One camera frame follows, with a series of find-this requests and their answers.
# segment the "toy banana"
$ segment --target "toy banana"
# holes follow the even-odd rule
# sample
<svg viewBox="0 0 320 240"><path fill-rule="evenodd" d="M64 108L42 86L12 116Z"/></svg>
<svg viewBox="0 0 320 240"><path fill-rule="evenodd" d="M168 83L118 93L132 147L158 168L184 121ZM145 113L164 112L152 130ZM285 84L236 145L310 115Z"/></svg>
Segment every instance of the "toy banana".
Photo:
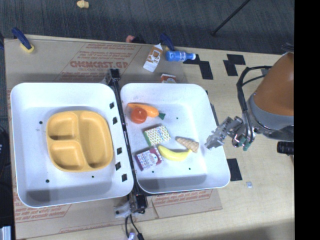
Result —
<svg viewBox="0 0 320 240"><path fill-rule="evenodd" d="M174 152L161 145L158 146L158 150L161 156L172 161L183 161L192 152L191 149L188 149L188 151L184 151L184 152Z"/></svg>

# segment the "blue bottle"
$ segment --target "blue bottle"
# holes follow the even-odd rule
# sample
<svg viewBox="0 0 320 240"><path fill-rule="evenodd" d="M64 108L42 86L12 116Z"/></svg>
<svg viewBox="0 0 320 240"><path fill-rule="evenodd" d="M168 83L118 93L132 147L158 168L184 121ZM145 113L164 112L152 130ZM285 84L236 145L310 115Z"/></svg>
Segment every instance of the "blue bottle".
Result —
<svg viewBox="0 0 320 240"><path fill-rule="evenodd" d="M196 54L179 50L168 50L165 54L165 58L169 62L184 62L186 60L194 60L196 58Z"/></svg>

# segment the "cable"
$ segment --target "cable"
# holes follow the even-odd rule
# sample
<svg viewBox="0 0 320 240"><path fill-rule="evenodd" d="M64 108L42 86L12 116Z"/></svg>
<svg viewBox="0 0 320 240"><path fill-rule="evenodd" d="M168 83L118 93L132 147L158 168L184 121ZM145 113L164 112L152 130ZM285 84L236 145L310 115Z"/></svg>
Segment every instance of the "cable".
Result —
<svg viewBox="0 0 320 240"><path fill-rule="evenodd" d="M249 141L250 144L253 142L254 133L253 133L253 131L251 130L252 128L251 128L250 118L249 118L249 114L248 114L247 102L246 102L245 94L244 94L244 91L243 91L242 87L243 87L244 85L246 85L247 83L253 81L253 80L257 80L257 79L259 79L259 78L263 78L264 75L261 75L261 76L252 78L252 79L244 82L244 78L245 78L246 74L247 74L249 71L252 71L252 70L260 70L260 69L269 70L269 69L271 69L271 66L246 67L246 68L244 69L244 71L241 73L238 82L236 83L236 89L237 89L237 93L238 93L238 100L239 100L239 103L240 103L240 107L241 107L241 110L242 110L243 115L245 116L245 120L246 120L246 122L247 122L247 124L248 124L248 125L245 124L245 138L246 138L246 139L248 138L249 129L250 129L250 141Z"/></svg>
<svg viewBox="0 0 320 240"><path fill-rule="evenodd" d="M143 235L139 232L139 230L137 229L136 225L134 224L134 221L132 219L132 215L131 214L125 218L125 234L126 234L126 237L129 238L129 232L128 232L128 227L127 227L128 226L129 217L130 217L130 220L131 220L131 223L132 223L134 229L137 232L138 240L144 240Z"/></svg>

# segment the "cardboard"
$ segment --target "cardboard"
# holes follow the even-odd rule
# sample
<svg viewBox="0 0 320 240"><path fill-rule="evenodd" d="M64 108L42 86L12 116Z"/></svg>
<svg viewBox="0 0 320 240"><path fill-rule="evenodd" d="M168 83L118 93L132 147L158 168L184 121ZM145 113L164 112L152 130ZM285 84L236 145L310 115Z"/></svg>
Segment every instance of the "cardboard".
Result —
<svg viewBox="0 0 320 240"><path fill-rule="evenodd" d="M120 71L122 87L126 83L161 83L161 75L176 77L186 83L181 63L171 64L161 59L154 73L142 68L152 45L116 43L59 37L26 35L34 46L32 53L20 48L17 39L5 40L5 65L9 122L11 121L10 91L23 82L99 83L111 68ZM25 206L17 194L15 158L10 129L11 164L15 231L17 239L33 238L67 232L122 225L114 207L121 206L127 197L73 203L44 208ZM216 189L169 193L148 196L145 214L136 221L148 221L186 214L221 210Z"/></svg>

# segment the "orange tomato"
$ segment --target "orange tomato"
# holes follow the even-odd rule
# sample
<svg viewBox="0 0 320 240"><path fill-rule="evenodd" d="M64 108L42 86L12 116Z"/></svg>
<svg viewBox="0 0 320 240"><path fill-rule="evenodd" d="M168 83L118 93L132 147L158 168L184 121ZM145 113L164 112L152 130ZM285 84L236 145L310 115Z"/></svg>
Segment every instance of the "orange tomato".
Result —
<svg viewBox="0 0 320 240"><path fill-rule="evenodd" d="M147 119L147 111L141 107L135 107L131 112L131 121L136 124L142 124Z"/></svg>

